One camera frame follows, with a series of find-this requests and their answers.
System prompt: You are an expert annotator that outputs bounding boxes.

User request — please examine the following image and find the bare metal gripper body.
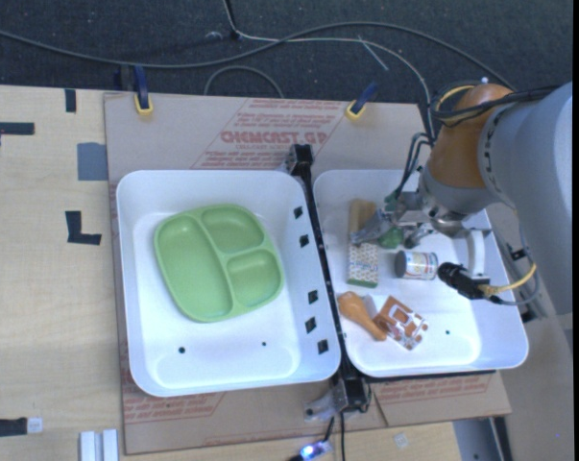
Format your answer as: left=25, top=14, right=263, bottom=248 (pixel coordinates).
left=386, top=191, right=470, bottom=238

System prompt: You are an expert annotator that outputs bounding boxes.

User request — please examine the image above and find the tan toy bread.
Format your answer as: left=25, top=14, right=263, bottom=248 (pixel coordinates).
left=348, top=198, right=378, bottom=235

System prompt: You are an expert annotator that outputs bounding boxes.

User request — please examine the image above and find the green toy broccoli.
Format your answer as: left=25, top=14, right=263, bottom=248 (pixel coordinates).
left=377, top=226, right=405, bottom=251

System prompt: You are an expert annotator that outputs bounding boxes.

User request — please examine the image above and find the small white can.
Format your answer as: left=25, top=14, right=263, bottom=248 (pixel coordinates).
left=394, top=249, right=440, bottom=281

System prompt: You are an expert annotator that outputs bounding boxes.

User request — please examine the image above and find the white green patterned carton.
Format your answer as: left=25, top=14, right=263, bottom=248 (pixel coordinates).
left=346, top=241, right=381, bottom=289

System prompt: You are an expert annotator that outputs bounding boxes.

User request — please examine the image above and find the orange and white packet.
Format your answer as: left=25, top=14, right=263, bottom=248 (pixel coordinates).
left=372, top=295, right=430, bottom=352

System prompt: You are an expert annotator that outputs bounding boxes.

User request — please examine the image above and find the white plastic tray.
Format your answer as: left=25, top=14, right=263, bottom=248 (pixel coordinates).
left=115, top=168, right=343, bottom=399
left=312, top=168, right=530, bottom=379

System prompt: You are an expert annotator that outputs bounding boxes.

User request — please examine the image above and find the green divided plate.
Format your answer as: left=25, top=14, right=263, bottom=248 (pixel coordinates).
left=153, top=203, right=286, bottom=324

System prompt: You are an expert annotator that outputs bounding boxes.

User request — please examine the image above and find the brown cardboard board red print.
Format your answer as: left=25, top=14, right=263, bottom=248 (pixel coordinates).
left=103, top=92, right=514, bottom=456

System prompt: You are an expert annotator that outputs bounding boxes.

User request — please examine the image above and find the black cylinder on white bracket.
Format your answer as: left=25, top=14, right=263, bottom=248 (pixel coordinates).
left=437, top=230, right=493, bottom=302

